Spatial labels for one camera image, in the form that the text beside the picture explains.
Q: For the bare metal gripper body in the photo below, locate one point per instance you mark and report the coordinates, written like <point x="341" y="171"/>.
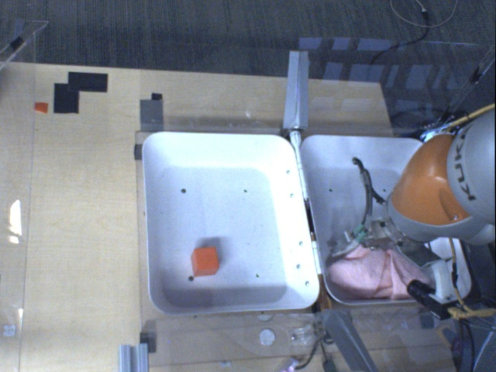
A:
<point x="381" y="235"/>

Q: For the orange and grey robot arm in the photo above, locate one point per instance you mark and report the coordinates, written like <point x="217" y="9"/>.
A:
<point x="430" y="184"/>

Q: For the pink cloth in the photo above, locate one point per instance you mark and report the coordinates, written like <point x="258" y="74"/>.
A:
<point x="368" y="277"/>

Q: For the white plastic tray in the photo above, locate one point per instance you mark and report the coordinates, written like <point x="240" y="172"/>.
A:
<point x="232" y="223"/>
<point x="337" y="176"/>

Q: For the orange cube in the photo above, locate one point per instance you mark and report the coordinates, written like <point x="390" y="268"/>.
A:
<point x="205" y="262"/>

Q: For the pale wood board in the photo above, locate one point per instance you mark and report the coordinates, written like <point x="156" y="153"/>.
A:
<point x="85" y="207"/>

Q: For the black cylinder on white bracket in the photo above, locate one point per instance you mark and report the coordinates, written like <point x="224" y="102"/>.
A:
<point x="439" y="275"/>

